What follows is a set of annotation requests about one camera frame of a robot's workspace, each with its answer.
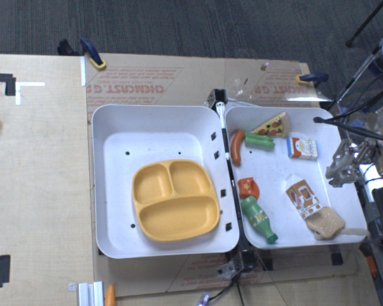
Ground black block with thin wires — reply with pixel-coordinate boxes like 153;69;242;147
207;89;228;108
216;249;263;280

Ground brown cardboard board red print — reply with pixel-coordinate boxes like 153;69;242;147
84;53;361;298

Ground green toy bottle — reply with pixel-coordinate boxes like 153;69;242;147
240;196;279;245

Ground thin black and white rod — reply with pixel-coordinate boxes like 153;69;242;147
216;101;244;252

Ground beige toy bread slice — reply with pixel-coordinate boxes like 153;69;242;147
305;207;346;241

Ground orange toy sausage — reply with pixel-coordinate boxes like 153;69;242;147
230;129;246;167

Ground brown and white carton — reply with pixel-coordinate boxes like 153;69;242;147
285;178;324;221

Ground toy pizza slice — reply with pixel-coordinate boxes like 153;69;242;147
250;112;290;139

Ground orange toy carrot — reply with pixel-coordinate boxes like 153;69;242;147
104;284;116;306

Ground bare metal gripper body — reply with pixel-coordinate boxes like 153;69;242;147
350;140;383;175

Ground white plastic tray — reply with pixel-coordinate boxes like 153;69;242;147
91;104;241;260
225;106;370;250

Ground yellow divided plate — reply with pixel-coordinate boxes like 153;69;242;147
131;159;222;243

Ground white orange and blue carton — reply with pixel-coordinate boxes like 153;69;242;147
286;136;319;161

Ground green toy bean pods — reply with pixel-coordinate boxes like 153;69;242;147
244;131;276;150

